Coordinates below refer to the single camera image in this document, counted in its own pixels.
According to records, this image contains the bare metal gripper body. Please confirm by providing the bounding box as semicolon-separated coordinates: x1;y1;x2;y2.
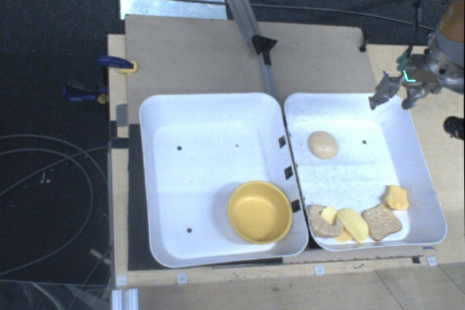
399;46;465;94

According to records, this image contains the beige bread roll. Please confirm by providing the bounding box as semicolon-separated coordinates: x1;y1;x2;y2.
307;130;340;160

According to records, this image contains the white plastic tray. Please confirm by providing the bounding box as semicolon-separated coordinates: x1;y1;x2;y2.
283;91;449;253
138;91;310;269

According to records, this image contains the yellow ridged toy food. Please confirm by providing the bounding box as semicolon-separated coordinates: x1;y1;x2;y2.
384;184;411;212

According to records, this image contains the thin black and white rod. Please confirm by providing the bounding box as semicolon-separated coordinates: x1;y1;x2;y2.
260;52;310;229

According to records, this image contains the brown toast slice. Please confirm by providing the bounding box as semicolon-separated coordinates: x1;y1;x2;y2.
362;203;403;242

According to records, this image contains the small yellow toy piece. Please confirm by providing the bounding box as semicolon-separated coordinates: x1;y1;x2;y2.
320;205;339;226

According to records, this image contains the yellow oval toy food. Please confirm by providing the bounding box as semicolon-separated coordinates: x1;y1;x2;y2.
336;207;370;245

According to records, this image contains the tan round biscuit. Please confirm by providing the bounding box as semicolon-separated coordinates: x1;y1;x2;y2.
307;203;345;240

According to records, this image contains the yellow bowl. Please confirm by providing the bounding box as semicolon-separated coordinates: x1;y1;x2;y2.
227;179;294;245

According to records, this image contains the brown cardboard board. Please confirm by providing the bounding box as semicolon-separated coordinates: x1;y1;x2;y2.
124;13;424;266

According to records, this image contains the black cylinder on white bracket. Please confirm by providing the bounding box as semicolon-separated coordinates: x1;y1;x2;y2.
442;115;465;141

